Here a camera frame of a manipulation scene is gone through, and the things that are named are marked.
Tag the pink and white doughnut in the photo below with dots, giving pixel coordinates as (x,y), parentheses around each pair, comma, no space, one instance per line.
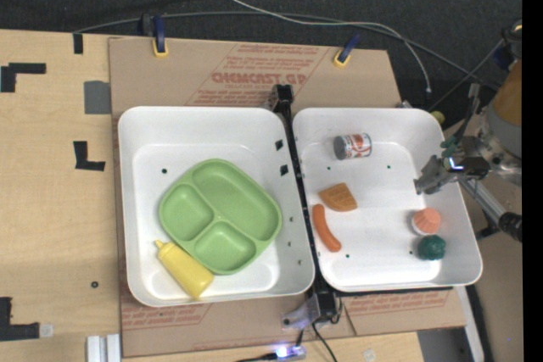
(426,221)

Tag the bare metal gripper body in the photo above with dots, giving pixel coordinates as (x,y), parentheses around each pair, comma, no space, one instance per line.
(488,159)

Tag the green broccoli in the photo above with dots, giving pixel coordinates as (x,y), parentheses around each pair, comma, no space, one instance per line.
(432,248)

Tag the orange sausage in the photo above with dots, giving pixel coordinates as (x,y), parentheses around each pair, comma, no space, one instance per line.
(326,231)

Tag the orange pizza slice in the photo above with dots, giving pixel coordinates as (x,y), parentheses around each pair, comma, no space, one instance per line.
(339,198)

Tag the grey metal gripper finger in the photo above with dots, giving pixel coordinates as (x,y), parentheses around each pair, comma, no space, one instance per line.
(426,185)
(432,167)

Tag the red and white small can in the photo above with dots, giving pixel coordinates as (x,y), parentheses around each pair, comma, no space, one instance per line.
(353,146)

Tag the yellow squeeze bottle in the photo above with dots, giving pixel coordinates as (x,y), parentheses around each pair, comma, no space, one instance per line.
(184,269)

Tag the white plastic tray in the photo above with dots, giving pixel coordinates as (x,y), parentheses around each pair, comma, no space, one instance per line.
(377,191)
(203,131)

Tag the green divided plate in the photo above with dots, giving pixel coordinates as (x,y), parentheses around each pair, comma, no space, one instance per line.
(225,199)

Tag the brown cardboard board red print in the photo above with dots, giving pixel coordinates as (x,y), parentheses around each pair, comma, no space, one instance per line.
(212,72)

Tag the thin black rod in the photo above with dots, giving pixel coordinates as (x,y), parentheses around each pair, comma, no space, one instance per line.
(303,191)

